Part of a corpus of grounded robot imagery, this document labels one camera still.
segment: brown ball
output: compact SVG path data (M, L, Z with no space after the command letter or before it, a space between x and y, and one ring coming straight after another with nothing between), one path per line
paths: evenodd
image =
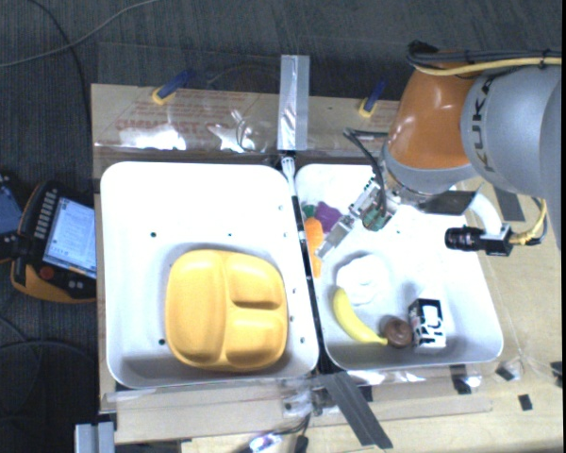
M383 335L392 347L407 347L413 341L413 330L409 323L396 317L386 323Z

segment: metal bracket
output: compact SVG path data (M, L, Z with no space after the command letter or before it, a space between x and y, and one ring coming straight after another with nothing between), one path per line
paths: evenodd
M75 453L115 453L114 431L110 421L75 425Z
M562 383L562 361L554 361L550 363L554 377L556 378L556 385L563 388Z
M348 425L363 446L376 445L381 449L393 448L392 441L384 432L365 396L345 371L319 377L321 384L340 407Z
M453 387L458 392L458 394L471 394L472 388L470 387L468 378L468 372L465 364L453 364L449 366L451 370L451 380L453 381Z
M308 86L310 58L281 57L278 133L279 151L308 149Z

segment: yellow plastic container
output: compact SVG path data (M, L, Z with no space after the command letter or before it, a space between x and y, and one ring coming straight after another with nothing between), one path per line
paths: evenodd
M252 255L187 252L170 271L165 326L170 349L185 364L231 372L268 367L287 341L283 278Z

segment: blue clamp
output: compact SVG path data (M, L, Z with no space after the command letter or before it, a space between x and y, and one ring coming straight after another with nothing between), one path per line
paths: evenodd
M182 71L176 77L173 77L163 86L153 91L152 97L156 104L163 106L166 102L174 97L177 89L185 87L189 81L195 76L193 71Z
M386 89L386 79L381 77L377 84L375 85L374 89L371 91L369 97L365 97L361 102L358 108L358 113L362 117L371 117L375 111L375 104L377 104L377 100L381 97L381 94Z

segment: purple object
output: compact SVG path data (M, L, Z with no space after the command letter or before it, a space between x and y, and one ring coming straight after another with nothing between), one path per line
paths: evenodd
M336 222L340 220L341 213L337 208L330 207L325 202L320 201L317 210L314 212L314 217L321 222L323 231L329 233Z

